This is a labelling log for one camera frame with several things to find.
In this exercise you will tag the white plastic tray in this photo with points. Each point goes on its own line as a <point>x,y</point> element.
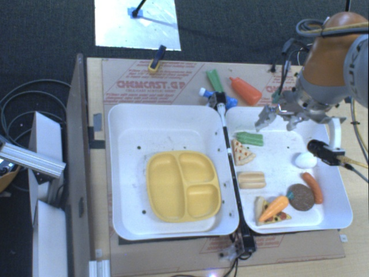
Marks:
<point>132,143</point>
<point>276,160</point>

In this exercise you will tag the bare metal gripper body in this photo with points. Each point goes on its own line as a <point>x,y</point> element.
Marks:
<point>302,104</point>

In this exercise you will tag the toy pizza slice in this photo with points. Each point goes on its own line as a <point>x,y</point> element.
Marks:
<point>261,205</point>
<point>240,154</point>

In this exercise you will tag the brown cardboard board red print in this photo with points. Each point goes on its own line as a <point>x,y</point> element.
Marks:
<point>161,88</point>

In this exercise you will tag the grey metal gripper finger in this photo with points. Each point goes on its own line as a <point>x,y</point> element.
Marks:
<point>266,117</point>
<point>293,123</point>

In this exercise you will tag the green toy bottle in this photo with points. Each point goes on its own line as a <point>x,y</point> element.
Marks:
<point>215,81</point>

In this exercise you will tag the toy hot dog bun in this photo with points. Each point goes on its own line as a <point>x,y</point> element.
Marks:
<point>251,180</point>

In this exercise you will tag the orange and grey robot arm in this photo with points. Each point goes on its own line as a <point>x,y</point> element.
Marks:
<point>328,65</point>

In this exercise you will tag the brown round toy patty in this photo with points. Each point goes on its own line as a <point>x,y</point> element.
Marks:
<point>302,199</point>

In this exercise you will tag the orange toy carrot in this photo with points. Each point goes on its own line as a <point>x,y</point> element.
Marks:
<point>275,208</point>

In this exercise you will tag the white toy egg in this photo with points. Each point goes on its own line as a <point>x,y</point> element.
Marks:
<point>305,160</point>

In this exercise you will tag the yellow divided plate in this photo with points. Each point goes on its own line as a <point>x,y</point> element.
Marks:
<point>164,183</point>

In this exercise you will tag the orange toy sausage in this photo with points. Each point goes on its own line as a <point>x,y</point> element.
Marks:
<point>313,187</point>

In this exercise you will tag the black cylinder on white bracket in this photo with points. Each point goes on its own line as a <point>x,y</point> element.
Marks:
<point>324,151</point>

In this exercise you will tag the orange toy bottle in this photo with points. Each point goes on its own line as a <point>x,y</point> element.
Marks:
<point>246,91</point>

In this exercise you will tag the thin black and white rod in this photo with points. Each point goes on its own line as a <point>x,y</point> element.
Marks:
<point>232,166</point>

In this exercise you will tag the green toy beans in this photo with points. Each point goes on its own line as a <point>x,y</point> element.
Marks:
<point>249,138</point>

